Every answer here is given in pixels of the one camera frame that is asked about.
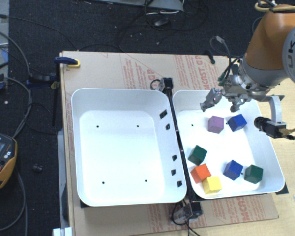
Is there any yellow cube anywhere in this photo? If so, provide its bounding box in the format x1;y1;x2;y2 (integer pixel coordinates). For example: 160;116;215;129
202;176;223;195

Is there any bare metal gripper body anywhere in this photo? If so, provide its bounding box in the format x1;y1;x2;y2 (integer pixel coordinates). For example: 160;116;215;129
222;74;272;103

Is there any brown cardboard board red print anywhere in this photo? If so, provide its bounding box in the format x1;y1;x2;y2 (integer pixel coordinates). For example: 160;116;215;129
59;50;279;234

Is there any white plastic tray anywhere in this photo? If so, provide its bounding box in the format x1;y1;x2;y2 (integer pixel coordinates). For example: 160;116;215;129
71;88;188;207
172;89;286;200

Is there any blue cube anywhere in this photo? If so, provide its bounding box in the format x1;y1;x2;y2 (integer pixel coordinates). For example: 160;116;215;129
222;159;244;181
227;113;248;132

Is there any black cylinder on white bracket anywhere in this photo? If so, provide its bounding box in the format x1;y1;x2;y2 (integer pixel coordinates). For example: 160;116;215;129
254;95;287;139

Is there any black block with wires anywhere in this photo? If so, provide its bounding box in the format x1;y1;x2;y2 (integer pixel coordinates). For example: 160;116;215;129
174;201;203;221
158;77;174;92

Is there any orange cube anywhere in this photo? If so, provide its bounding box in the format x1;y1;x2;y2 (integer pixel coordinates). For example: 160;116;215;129
190;163;212;184

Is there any green cube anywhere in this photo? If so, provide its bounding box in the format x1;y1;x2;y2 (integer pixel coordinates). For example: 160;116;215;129
244;164;264;184
187;145;208;166

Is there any purple cube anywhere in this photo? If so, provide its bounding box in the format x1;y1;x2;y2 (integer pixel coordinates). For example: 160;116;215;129
207;115;225;134

